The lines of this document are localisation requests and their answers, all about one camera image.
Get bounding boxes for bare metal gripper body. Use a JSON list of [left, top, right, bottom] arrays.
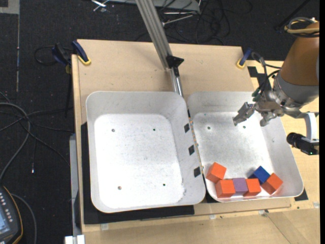
[[254, 89, 302, 114]]

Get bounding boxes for white plastic tray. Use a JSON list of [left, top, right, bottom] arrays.
[[85, 90, 206, 214], [187, 91, 305, 203]]

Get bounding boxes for blue cube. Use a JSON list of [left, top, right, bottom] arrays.
[[248, 165, 271, 185]]

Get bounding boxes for pale wood board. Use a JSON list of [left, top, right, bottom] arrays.
[[76, 39, 292, 233]]

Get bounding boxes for orange cube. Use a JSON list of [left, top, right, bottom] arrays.
[[243, 178, 262, 197], [205, 162, 227, 184], [215, 178, 237, 199], [261, 172, 284, 195]]

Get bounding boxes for purple cube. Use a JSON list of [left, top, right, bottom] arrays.
[[232, 177, 249, 194]]

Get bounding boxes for black cylinder on white bracket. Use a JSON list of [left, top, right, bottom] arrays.
[[286, 112, 320, 156]]

